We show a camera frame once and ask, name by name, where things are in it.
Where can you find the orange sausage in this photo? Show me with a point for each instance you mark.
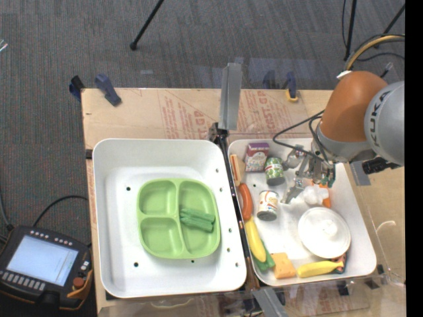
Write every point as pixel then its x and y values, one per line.
pixel 246 200

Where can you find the white plastic tray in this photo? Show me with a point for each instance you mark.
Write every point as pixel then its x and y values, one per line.
pixel 125 230
pixel 284 233

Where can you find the white crumpled packet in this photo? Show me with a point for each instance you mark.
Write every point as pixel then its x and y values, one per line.
pixel 314 195

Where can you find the tan wafer biscuit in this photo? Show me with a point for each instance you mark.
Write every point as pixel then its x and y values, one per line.
pixel 236 170

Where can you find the green divided plate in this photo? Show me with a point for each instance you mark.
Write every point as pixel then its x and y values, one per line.
pixel 158 233

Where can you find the yellow banana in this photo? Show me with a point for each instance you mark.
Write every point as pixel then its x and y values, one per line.
pixel 256 239
pixel 317 268

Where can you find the white can orange print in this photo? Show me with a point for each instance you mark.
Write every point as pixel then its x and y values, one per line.
pixel 267 205

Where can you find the orange cheese slice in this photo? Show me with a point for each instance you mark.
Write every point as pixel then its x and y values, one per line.
pixel 283 265

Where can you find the green and white can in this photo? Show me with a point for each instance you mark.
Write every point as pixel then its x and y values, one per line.
pixel 275 172

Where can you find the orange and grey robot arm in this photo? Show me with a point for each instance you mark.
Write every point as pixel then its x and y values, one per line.
pixel 350 111

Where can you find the green bean pod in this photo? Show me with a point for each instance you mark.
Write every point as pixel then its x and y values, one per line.
pixel 198 214
pixel 196 224

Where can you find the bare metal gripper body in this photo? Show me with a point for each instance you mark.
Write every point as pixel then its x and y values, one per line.
pixel 315 172

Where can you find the purple and white carton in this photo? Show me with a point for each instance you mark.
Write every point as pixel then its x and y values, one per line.
pixel 256 157

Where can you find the brown cardboard board red print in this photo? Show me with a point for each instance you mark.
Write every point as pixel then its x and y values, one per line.
pixel 138 117

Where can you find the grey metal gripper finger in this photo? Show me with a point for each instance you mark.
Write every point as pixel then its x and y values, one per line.
pixel 289 195
pixel 299 187

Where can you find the orange carrot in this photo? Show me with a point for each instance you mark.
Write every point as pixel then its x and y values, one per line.
pixel 326 201

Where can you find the white bowl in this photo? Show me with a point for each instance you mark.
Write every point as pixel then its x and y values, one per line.
pixel 324 233

